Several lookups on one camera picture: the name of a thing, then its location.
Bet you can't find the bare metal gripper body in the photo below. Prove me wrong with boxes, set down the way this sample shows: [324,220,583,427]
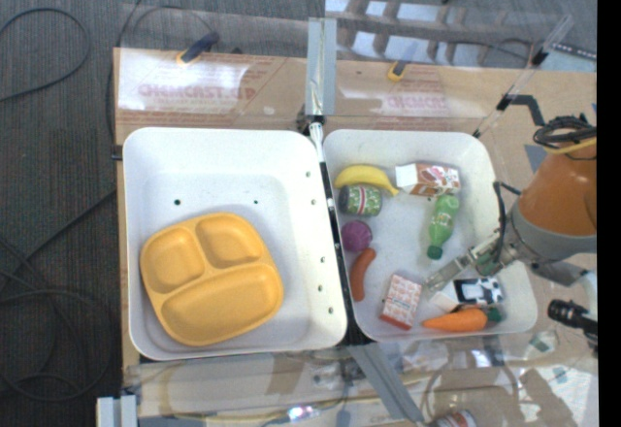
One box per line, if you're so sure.
[458,230,518,279]

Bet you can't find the black and white milk carton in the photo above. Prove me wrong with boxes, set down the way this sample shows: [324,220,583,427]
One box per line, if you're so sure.
[428,276,507,314]

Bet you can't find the orange carrot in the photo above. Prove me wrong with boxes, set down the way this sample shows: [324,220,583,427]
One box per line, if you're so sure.
[420,306,506,334]

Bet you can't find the white plastic tray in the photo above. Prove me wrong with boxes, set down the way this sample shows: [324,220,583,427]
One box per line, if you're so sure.
[121,125,349,362]
[321,128,539,344]

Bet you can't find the green plastic bottle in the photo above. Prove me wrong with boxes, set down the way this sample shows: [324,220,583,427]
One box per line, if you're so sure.
[426,193,461,261]

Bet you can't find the orange and white packet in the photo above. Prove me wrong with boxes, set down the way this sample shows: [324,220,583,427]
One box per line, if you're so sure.
[378,273,424,332]

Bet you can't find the orange sausage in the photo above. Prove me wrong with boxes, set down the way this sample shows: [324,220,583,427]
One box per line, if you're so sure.
[349,246,378,303]

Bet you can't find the purple grapes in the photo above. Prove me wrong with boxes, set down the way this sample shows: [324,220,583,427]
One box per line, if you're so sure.
[340,219,375,253]

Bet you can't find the orange and white juice carton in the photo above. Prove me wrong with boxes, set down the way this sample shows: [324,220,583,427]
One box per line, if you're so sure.
[393,162,462,198]

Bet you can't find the green can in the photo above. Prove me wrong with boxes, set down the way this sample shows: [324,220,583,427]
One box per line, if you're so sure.
[338,183,384,217]

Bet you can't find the yellow banana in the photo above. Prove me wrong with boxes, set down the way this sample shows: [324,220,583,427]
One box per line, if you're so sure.
[333,164,401,198]

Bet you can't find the red and white can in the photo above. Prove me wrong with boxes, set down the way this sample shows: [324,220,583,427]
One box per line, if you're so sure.
[435,409,479,427]

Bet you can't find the orange divided plate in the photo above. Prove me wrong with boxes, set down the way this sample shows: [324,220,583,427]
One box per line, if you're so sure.
[139,212,285,348]

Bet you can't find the brown cardboard board red print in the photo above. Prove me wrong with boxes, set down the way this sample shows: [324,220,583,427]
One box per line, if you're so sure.
[112,46,599,418]

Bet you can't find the black cylinder on white bracket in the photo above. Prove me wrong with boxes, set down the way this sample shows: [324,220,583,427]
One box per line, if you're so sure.
[547,269,599,345]

